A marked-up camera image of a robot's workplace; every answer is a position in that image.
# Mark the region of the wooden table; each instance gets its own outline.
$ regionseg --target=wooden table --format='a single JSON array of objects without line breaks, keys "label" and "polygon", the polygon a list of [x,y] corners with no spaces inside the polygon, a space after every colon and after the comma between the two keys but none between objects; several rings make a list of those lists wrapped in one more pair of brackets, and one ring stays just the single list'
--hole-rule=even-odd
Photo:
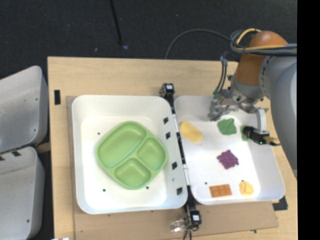
[{"label": "wooden table", "polygon": [[[228,74],[233,75],[236,67],[236,62],[229,62]],[[108,227],[107,224],[103,228],[91,224],[88,229],[89,220],[86,227],[80,224],[80,220],[75,219],[82,218],[83,223],[83,221],[86,221],[87,214],[81,212],[73,201],[74,186],[72,184],[72,166],[69,152],[67,97],[80,95],[156,95],[163,83],[173,83],[176,96],[211,95],[219,82],[220,74],[221,63],[219,61],[49,57],[48,87],[55,238],[68,237],[72,240],[78,240],[82,239],[81,236],[86,236],[87,239],[94,239],[94,237],[108,236],[109,234],[109,236],[115,237],[114,239],[149,240],[181,239],[182,236],[182,234],[168,233],[165,228],[161,228],[160,220],[175,213],[175,211],[155,212],[152,219],[148,220],[146,219],[148,217],[143,213],[130,213],[130,216],[135,216],[138,219],[142,218],[141,222],[136,222],[136,226],[139,228],[146,225],[147,228],[144,232],[127,231],[124,226],[126,224],[130,226],[130,222],[122,220],[121,216],[124,215],[121,214],[116,215],[117,219],[114,219],[108,229],[105,229]],[[270,101],[265,99],[259,106],[269,108]],[[272,136],[276,136],[271,112],[268,111],[266,116],[268,130]],[[275,147],[273,150],[285,184],[288,210],[276,212],[272,210],[274,218],[271,215],[271,218],[265,221],[261,219],[252,220],[249,212],[249,215],[247,214],[243,218],[244,224],[241,223],[241,220],[239,222],[232,220],[232,217],[230,217],[230,221],[225,221],[225,223],[217,220],[210,224],[210,221],[207,221],[206,224],[201,225],[203,226],[203,233],[201,233],[201,230],[197,231],[193,235],[194,239],[298,239],[297,180],[282,148]],[[259,207],[261,208],[259,213],[271,214],[271,202],[262,202]],[[237,206],[236,209],[245,210],[246,207]],[[223,217],[223,211],[227,212],[228,208],[224,209],[221,206],[220,211],[216,210],[216,214],[219,215],[220,213],[220,216]],[[150,228],[153,223],[157,224],[157,220],[159,220],[159,226]],[[210,232],[210,227],[215,227],[215,234],[207,235],[205,233]],[[254,233],[250,229],[258,229],[258,231]]]}]

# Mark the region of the black floor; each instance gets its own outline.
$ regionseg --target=black floor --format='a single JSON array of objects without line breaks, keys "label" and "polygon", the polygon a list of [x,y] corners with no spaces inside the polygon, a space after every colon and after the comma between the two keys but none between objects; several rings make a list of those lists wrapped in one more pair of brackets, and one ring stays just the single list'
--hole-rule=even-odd
[{"label": "black floor", "polygon": [[[171,41],[191,29],[229,36],[258,28],[297,43],[298,0],[0,0],[0,79],[33,65],[47,78],[47,57],[164,59]],[[192,32],[172,46],[168,59],[219,60],[228,42]],[[37,240],[52,235],[50,154],[43,227]]]}]

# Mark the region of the brown cylinder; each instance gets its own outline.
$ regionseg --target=brown cylinder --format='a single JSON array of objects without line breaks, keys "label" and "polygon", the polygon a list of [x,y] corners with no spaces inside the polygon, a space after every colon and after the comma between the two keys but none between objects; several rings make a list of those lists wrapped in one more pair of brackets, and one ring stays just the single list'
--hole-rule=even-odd
[{"label": "brown cylinder", "polygon": [[[256,33],[246,47],[284,46],[288,42],[272,31]],[[259,85],[259,69],[266,56],[255,54],[242,54],[238,67],[234,73],[235,78],[245,85]]]}]

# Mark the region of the orange waffle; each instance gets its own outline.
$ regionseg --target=orange waffle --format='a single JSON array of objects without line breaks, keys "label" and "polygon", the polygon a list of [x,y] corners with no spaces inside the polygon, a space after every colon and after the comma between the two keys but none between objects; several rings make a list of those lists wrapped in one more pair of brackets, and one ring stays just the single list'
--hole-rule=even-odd
[{"label": "orange waffle", "polygon": [[229,184],[210,186],[209,188],[213,198],[232,195]]}]

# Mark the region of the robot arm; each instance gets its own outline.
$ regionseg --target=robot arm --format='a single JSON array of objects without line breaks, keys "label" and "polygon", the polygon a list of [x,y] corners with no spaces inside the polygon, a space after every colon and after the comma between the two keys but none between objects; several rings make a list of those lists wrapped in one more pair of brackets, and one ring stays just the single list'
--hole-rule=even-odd
[{"label": "robot arm", "polygon": [[[233,42],[232,48],[242,52],[238,67],[228,90],[222,90],[212,101],[209,117],[218,120],[221,115],[242,109],[258,113],[256,103],[263,97],[271,102],[271,114],[283,151],[293,171],[297,170],[297,51],[296,45],[288,44],[271,31],[260,31],[248,45],[238,48],[244,34]],[[262,132],[246,129],[251,139]]]}]

